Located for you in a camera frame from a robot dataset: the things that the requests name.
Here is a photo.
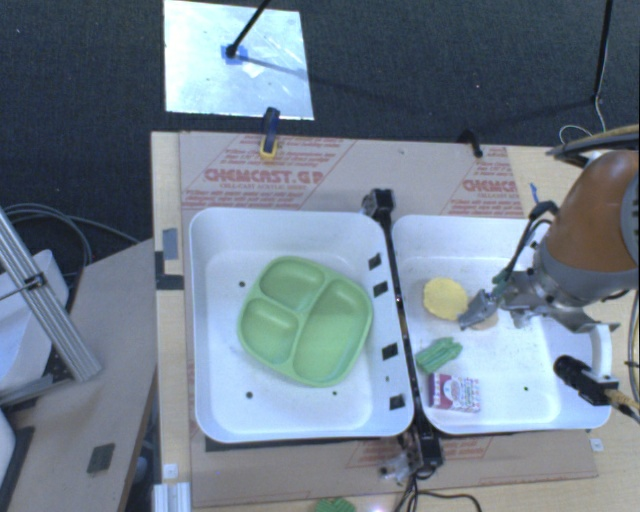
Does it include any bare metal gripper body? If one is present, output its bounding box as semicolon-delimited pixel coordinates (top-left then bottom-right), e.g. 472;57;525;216
498;268;600;332

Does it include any tan round biscuit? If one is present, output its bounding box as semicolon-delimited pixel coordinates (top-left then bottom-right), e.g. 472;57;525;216
469;312;501;333

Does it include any yellow round biscuit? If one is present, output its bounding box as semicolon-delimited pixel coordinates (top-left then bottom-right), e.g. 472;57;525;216
422;276;470;322

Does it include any white plastic tray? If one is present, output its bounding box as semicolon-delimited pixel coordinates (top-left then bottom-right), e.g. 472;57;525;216
391;214;614;436
188;206;416;444

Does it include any green ridged toy vegetable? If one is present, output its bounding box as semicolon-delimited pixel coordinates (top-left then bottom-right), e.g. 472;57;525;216
414;336;464;374

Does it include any thin black rod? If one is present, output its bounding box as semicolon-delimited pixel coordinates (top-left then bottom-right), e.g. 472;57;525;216
374;212;427;435

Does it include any red and white carton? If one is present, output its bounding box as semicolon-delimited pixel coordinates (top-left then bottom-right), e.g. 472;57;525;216
427;371;483;414

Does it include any brown cardboard board, red print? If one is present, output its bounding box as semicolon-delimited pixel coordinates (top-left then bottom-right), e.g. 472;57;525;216
178;130;600;509

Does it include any green divided plate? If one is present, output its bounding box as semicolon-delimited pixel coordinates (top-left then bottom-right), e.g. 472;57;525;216
235;255;375;389

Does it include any green ridged toy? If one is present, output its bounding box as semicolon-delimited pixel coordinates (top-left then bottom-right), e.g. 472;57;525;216
314;496;358;512

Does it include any black cylinder on white bracket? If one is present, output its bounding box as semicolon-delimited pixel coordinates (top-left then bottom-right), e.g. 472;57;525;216
552;319;623;408

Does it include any black block with thin wires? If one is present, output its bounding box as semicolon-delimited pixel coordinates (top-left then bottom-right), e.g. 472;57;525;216
398;424;446;477
361;187;397;219

